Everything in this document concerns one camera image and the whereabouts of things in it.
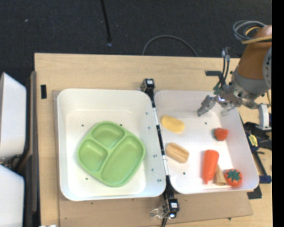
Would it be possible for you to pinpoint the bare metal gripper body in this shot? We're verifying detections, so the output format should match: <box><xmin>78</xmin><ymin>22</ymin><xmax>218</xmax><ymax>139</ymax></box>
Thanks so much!
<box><xmin>214</xmin><ymin>84</ymin><xmax>260</xmax><ymax>109</ymax></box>

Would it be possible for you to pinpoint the red toy strawberry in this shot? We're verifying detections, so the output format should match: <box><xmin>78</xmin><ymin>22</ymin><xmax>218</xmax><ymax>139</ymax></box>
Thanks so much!
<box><xmin>214</xmin><ymin>127</ymin><xmax>229</xmax><ymax>141</ymax></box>

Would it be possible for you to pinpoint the white plastic tray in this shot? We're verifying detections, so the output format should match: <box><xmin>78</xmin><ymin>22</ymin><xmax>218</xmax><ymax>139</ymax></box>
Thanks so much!
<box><xmin>56</xmin><ymin>88</ymin><xmax>167</xmax><ymax>201</ymax></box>
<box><xmin>154</xmin><ymin>90</ymin><xmax>260</xmax><ymax>195</ymax></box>

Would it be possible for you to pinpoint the thin black and white rod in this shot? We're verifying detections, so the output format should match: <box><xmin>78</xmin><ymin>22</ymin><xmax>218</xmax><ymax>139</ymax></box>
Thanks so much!
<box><xmin>145</xmin><ymin>88</ymin><xmax>174</xmax><ymax>199</ymax></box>

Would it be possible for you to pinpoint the tan toy hot dog bun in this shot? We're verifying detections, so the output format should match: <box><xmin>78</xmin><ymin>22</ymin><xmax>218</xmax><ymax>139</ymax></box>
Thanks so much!
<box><xmin>165</xmin><ymin>142</ymin><xmax>190</xmax><ymax>164</ymax></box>

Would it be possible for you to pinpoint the orange toy carrot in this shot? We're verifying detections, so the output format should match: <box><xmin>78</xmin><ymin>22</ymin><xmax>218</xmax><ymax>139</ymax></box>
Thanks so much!
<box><xmin>201</xmin><ymin>149</ymin><xmax>220</xmax><ymax>185</ymax></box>

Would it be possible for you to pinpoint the tan toy ice cream cone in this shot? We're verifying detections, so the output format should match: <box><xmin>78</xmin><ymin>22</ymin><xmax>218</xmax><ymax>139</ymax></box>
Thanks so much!
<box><xmin>213</xmin><ymin>164</ymin><xmax>228</xmax><ymax>187</ymax></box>

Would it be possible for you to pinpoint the red toy tomato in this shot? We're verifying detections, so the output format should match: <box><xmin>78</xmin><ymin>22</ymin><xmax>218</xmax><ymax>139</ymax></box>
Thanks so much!
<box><xmin>223</xmin><ymin>168</ymin><xmax>243</xmax><ymax>188</ymax></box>

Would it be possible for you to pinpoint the green divided plate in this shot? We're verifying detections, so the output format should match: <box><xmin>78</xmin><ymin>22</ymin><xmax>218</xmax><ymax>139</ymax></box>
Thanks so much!
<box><xmin>77</xmin><ymin>121</ymin><xmax>147</xmax><ymax>188</ymax></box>

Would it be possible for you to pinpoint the black block with thin wires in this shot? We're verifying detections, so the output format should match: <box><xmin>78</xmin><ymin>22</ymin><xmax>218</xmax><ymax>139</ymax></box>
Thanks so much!
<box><xmin>141</xmin><ymin>78</ymin><xmax>155</xmax><ymax>91</ymax></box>
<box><xmin>164</xmin><ymin>197</ymin><xmax>180</xmax><ymax>219</ymax></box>

